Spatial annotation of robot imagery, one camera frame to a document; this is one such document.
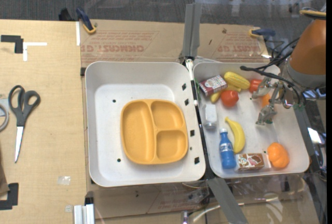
red tomato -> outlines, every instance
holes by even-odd
[[[250,81],[250,87],[249,87],[249,91],[251,93],[254,93],[254,91],[256,91],[258,89],[259,84],[262,82],[261,79],[252,79]]]
[[[220,95],[220,98],[226,107],[233,107],[238,102],[239,95],[235,90],[225,90]]]

white bottle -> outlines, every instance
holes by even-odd
[[[203,125],[207,130],[215,130],[217,127],[217,109],[214,104],[205,104],[203,110]]]

plastic tray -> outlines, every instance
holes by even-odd
[[[205,161],[188,70],[178,63],[95,62],[85,73],[89,171],[103,187],[200,179]],[[178,161],[137,164],[121,143],[120,116],[135,100],[166,100],[184,115],[188,151]]]
[[[186,121],[171,101],[136,100],[121,112],[121,139],[127,157],[138,164],[164,164],[188,150]]]
[[[214,77],[216,75],[223,76],[226,71],[238,73],[248,80],[252,78],[263,79],[258,73],[242,71],[240,66],[243,63],[210,63],[202,62],[195,65],[193,74],[198,82]],[[247,67],[259,67],[262,63],[246,63]],[[277,66],[271,66],[266,72],[278,74],[280,72]],[[204,128],[206,146],[209,153],[210,166],[213,172],[222,178],[239,178],[261,175],[302,173],[309,166],[309,156],[305,147],[301,131],[294,113],[294,109],[285,109],[281,104],[275,105],[278,112],[273,116],[272,124],[257,125],[258,114],[261,110],[261,100],[251,99],[249,90],[242,90],[239,93],[239,101],[236,106],[226,108],[219,99],[215,105],[218,115],[218,127],[214,132]],[[211,101],[201,92],[201,101],[199,102],[200,111],[205,104],[211,104]],[[219,157],[218,145],[220,135],[218,129],[225,127],[228,129],[229,139],[233,141],[233,133],[229,125],[225,122],[225,117],[237,121],[241,124],[245,136],[246,143],[244,149],[240,153],[265,153],[267,147],[272,142],[279,142],[288,151],[290,163],[283,169],[265,168],[259,171],[235,172],[233,169],[224,170]]]

blue and yellow clamp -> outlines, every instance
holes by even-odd
[[[80,7],[77,7],[76,13],[77,13],[78,19],[82,19],[83,28],[87,31],[87,33],[89,33],[89,34],[95,33],[95,26],[91,24],[91,21],[90,21],[88,15],[84,12],[84,10]]]

black scissors handle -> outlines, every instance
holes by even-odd
[[[18,99],[17,99],[18,104],[17,104],[17,107],[13,107],[13,105],[12,105],[12,95],[15,92],[15,90],[17,90],[17,89],[20,89],[19,94],[18,94]],[[32,97],[36,97],[36,100],[34,101],[34,103],[29,104],[29,100]],[[29,116],[29,114],[40,103],[40,96],[34,90],[30,90],[28,92],[25,92],[24,88],[21,85],[16,85],[9,92],[8,102],[9,102],[9,107],[11,108],[11,110],[16,115],[17,126],[22,127],[22,126],[24,126],[25,121],[26,121],[27,117]]]

